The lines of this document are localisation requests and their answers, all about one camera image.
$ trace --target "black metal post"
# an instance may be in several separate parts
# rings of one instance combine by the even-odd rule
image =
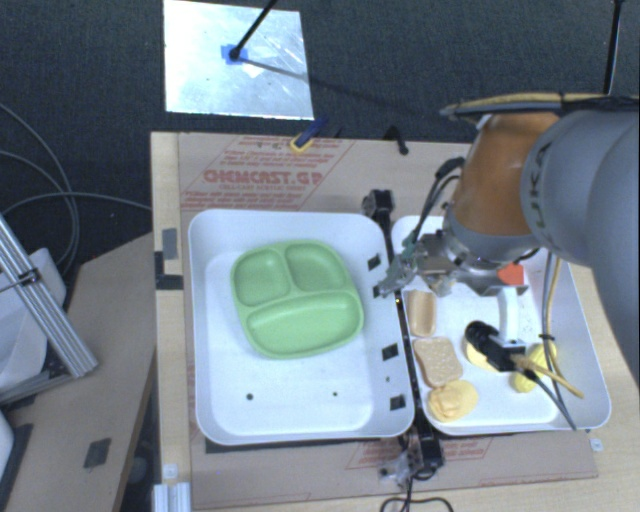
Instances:
[[[256,21],[253,22],[253,25],[251,25],[251,28],[249,28],[247,33],[240,40],[240,42],[235,46],[235,48],[233,48],[229,52],[229,58],[231,60],[238,60],[240,58],[240,52],[242,51],[242,48],[244,48],[244,45],[247,44],[247,41],[249,41],[249,39],[251,39],[251,36],[258,29],[258,27],[260,26],[260,23],[262,23],[262,21],[267,17],[267,14],[269,14],[269,11],[271,11],[271,9],[273,9],[273,7],[277,3],[278,3],[278,0],[269,0],[269,3],[262,10],[262,12],[260,13],[260,16],[258,16]]]
[[[624,0],[614,0],[613,22],[611,23],[611,35],[609,36],[609,55],[607,56],[607,69],[604,74],[603,94],[611,94],[613,85],[613,73],[616,67],[616,56],[618,54],[618,34],[620,32],[620,10]]]

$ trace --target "white bracket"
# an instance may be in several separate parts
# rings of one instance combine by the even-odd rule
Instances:
[[[154,485],[153,512],[191,512],[191,484]]]

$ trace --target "yellow and blue clip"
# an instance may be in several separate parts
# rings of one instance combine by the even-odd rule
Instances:
[[[291,139],[291,142],[289,142],[291,151],[296,154],[301,154],[309,149],[309,146],[311,146],[311,144],[313,143],[313,138],[318,135],[318,133],[320,133],[320,130],[324,128],[328,121],[329,118],[325,116],[319,117],[318,119],[313,121],[309,125],[309,128]]]

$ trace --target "black rod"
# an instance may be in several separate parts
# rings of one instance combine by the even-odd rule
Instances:
[[[607,56],[607,69],[604,74],[603,94],[611,94],[613,85],[613,73],[616,68],[618,54],[618,35],[620,33],[620,11],[624,0],[614,0],[613,22],[611,23],[611,35],[609,36],[609,55]]]
[[[267,14],[269,14],[269,11],[271,11],[271,9],[273,9],[273,7],[277,3],[278,3],[278,0],[269,0],[269,3],[267,4],[267,6],[264,9],[262,9],[260,16],[258,16],[256,21],[253,22],[253,25],[251,25],[251,28],[247,30],[247,33],[240,40],[240,42],[235,46],[235,48],[231,49],[231,51],[229,52],[229,58],[231,60],[238,60],[240,58],[240,52],[242,51],[242,48],[244,48],[244,45],[247,44],[247,41],[249,41],[249,39],[251,39],[251,36],[258,29],[258,27],[260,26],[260,23],[262,23],[262,21],[267,17]]]

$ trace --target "green plate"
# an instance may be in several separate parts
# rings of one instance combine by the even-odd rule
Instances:
[[[362,329],[360,296],[338,253],[296,240],[244,253],[231,269],[233,299],[251,345],[273,358],[320,354]]]

